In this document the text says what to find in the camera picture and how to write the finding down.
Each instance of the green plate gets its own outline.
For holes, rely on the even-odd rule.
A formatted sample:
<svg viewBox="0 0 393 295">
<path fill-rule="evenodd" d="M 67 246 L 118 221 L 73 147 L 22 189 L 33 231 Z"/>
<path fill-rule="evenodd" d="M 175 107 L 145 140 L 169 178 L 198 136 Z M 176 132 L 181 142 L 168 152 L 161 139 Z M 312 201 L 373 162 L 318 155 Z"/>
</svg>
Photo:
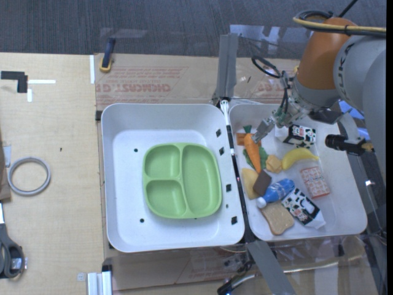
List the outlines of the green plate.
<svg viewBox="0 0 393 295">
<path fill-rule="evenodd" d="M 221 205 L 220 173 L 214 154 L 193 143 L 159 144 L 143 160 L 149 208 L 163 218 L 202 218 Z"/>
</svg>

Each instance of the gray ring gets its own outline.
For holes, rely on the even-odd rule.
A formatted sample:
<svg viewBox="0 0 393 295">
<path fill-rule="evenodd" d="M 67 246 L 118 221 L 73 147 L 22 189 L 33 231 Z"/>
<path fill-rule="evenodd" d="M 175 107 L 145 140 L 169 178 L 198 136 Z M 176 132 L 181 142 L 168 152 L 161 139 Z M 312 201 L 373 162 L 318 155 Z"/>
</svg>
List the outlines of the gray ring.
<svg viewBox="0 0 393 295">
<path fill-rule="evenodd" d="M 37 189 L 32 190 L 32 191 L 25 191 L 25 190 L 21 190 L 21 189 L 17 188 L 17 187 L 13 184 L 13 182 L 12 182 L 12 175 L 13 175 L 15 169 L 16 169 L 17 167 L 19 167 L 21 164 L 30 163 L 30 162 L 38 163 L 39 165 L 41 165 L 42 167 L 44 167 L 44 168 L 45 168 L 45 171 L 47 172 L 47 179 L 46 179 L 46 180 L 44 181 L 44 183 L 43 183 L 40 187 L 38 187 Z M 8 171 L 8 175 L 7 175 L 7 176 L 8 176 L 8 183 L 10 184 L 11 189 L 12 189 L 15 193 L 17 193 L 17 194 L 19 194 L 19 195 L 24 195 L 24 196 L 27 196 L 27 195 L 36 195 L 36 194 L 40 193 L 41 191 L 43 191 L 43 190 L 48 186 L 49 181 L 50 181 L 50 169 L 49 169 L 48 164 L 47 164 L 44 160 L 40 159 L 39 157 L 34 157 L 34 156 L 22 157 L 22 158 L 16 160 L 14 163 L 12 163 L 12 165 L 10 166 L 10 169 L 9 169 L 9 171 Z"/>
</svg>

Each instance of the orange carrot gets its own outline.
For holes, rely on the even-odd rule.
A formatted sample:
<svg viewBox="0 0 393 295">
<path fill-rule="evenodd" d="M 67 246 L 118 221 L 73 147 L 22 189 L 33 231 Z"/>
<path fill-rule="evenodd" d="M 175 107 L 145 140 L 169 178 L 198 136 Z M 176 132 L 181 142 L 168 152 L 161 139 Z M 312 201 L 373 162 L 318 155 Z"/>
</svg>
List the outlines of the orange carrot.
<svg viewBox="0 0 393 295">
<path fill-rule="evenodd" d="M 257 171 L 257 173 L 260 173 L 261 167 L 260 167 L 260 155 L 259 155 L 258 144 L 256 144 L 252 139 L 251 126 L 247 125 L 244 126 L 243 128 L 244 131 L 246 132 L 246 136 L 244 136 L 244 148 L 246 149 L 247 154 L 255 170 Z"/>
</svg>

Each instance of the wooden table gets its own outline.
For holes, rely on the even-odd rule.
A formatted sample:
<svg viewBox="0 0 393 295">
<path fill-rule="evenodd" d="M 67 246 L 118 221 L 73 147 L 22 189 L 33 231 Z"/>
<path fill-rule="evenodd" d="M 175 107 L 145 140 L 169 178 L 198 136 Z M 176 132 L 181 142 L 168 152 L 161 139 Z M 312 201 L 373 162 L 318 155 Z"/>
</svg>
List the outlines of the wooden table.
<svg viewBox="0 0 393 295">
<path fill-rule="evenodd" d="M 20 157 L 40 157 L 52 173 L 42 193 L 32 197 L 12 193 L 10 200 L 3 201 L 8 233 L 23 247 L 28 262 L 18 280 L 0 279 L 0 294 L 86 294 L 86 274 L 101 272 L 103 215 L 90 59 L 87 55 L 0 53 L 1 71 L 23 71 L 30 82 L 37 83 L 29 83 L 33 92 L 29 102 L 27 94 L 17 93 L 16 81 L 0 80 L 3 145 L 11 146 L 11 162 Z M 40 167 L 26 164 L 15 172 L 14 182 L 22 189 L 31 189 L 44 178 Z M 363 260 L 357 266 L 288 276 L 299 294 L 317 293 L 332 284 L 331 289 L 337 289 L 338 294 L 360 294 L 357 289 L 363 294 L 377 294 L 368 262 Z M 222 281 L 210 281 L 114 294 L 216 294 L 220 285 Z M 247 287 L 249 292 L 270 292 L 262 278 Z"/>
</svg>

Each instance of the banana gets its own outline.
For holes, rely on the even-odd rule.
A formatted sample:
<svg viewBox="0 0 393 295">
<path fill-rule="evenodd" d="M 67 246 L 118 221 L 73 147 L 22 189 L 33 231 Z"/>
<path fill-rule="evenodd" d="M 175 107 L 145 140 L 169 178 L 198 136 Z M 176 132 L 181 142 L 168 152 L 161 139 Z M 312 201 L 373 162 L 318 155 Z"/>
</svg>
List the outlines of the banana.
<svg viewBox="0 0 393 295">
<path fill-rule="evenodd" d="M 311 153 L 309 149 L 300 147 L 297 149 L 290 150 L 282 158 L 281 166 L 283 170 L 289 169 L 298 160 L 319 160 L 319 157 Z"/>
</svg>

